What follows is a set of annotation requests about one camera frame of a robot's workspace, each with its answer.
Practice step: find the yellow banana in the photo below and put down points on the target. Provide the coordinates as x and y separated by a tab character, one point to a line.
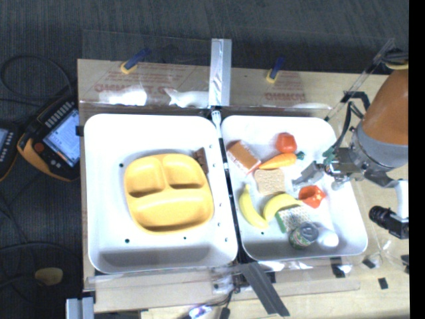
279	203
249	209

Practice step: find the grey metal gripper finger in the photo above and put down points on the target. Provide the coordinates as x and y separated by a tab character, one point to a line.
300	179
313	170

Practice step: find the tan bread slice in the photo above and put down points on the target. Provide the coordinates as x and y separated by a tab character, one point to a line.
269	181

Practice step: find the thin black and white rod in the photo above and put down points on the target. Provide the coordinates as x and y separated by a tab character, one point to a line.
227	171

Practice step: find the yellow divided plate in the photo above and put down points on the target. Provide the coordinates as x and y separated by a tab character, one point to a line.
166	194

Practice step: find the white bottle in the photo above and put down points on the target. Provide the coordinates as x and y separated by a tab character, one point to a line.
328	238

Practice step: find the green can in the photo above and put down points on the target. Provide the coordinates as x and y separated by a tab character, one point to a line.
300	238

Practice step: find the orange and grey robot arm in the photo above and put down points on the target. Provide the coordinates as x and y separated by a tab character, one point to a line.
386	111

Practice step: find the brown cardboard board red print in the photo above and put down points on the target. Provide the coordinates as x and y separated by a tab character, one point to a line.
252	88

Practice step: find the orange carrot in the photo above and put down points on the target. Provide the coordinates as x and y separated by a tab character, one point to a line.
279	161

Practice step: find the black cylinder on white bracket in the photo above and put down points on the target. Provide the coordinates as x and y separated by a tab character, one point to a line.
386	217

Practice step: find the white plastic tray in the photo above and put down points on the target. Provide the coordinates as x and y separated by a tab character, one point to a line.
342	218
109	184

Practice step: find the orange and white carton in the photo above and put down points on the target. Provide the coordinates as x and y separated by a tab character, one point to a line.
241	155

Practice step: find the orange bell pepper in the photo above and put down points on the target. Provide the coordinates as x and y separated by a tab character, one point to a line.
286	143

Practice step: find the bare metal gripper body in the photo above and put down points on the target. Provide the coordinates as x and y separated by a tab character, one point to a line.
347	165

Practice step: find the yellow rounded lump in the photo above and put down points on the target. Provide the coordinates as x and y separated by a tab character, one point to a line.
49	276

